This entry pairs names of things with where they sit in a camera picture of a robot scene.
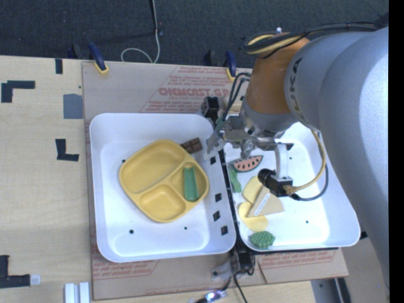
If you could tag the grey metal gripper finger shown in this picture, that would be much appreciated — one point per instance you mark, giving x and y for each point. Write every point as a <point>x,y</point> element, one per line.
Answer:
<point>213,144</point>
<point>247,151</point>

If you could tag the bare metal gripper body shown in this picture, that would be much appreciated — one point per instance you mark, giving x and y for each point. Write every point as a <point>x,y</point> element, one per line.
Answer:
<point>240,129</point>

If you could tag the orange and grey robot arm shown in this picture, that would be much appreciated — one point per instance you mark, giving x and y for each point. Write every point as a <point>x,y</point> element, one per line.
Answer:
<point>344,112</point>

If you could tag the red watermelon slice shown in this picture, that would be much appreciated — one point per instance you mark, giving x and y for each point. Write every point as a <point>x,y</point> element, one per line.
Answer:
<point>247,165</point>

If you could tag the brown chocolate bar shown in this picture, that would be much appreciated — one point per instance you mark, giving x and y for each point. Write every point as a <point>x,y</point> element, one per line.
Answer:
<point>192,145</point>

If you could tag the green toy pea pod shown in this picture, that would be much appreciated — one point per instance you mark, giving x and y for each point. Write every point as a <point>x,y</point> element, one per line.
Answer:
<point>235,183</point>

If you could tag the yellow toy cheese slice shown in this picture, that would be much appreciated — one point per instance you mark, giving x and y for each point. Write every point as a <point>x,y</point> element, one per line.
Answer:
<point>251,188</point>

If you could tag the green toy celery stick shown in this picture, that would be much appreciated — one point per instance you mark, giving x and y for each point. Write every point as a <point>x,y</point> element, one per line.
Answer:
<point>191,185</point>

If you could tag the tan sandwich wedge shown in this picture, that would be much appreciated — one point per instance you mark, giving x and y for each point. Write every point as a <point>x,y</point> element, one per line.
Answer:
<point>268,205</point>

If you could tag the yellow divided plate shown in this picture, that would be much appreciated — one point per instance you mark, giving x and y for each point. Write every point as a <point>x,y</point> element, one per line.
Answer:
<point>151,175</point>

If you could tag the yellow toy banana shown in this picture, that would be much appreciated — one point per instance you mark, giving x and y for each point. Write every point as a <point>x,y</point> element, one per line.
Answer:
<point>255,223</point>

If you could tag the green toy grapes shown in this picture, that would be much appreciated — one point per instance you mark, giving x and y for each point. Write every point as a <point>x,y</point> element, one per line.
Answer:
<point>262,239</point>

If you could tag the white plastic tray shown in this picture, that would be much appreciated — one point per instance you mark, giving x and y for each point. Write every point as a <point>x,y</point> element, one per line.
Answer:
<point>151,235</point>
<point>303,229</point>

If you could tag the brown cardboard board, red print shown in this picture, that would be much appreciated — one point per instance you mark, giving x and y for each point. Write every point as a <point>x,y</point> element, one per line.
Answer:
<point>189,279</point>

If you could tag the black cylinder on white bracket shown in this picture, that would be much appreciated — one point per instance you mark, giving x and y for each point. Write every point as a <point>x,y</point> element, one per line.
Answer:
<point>274,181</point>

